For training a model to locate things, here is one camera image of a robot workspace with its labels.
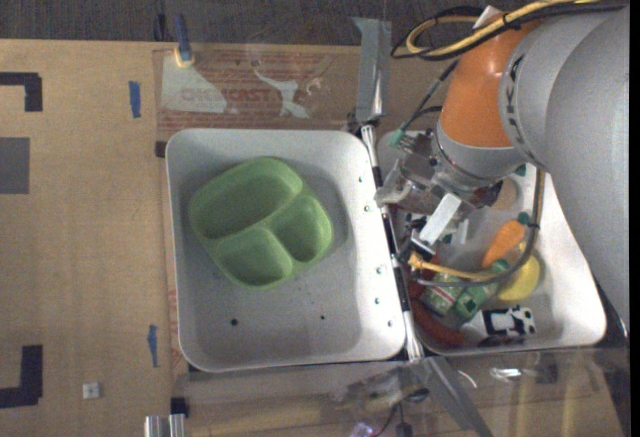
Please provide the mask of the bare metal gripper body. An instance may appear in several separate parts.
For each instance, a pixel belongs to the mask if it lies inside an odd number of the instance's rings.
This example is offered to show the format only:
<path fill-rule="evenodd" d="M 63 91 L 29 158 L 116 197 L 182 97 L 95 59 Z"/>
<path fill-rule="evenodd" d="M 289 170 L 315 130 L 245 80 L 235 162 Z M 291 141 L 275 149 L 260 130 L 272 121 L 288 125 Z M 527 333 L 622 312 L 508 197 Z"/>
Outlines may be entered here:
<path fill-rule="evenodd" d="M 401 193 L 396 202 L 399 208 L 432 215 L 445 197 L 451 195 L 460 202 L 455 215 L 467 216 L 497 201 L 503 181 L 478 177 L 452 163 L 442 152 L 435 134 L 405 136 L 400 145 L 405 155 L 394 182 Z"/>

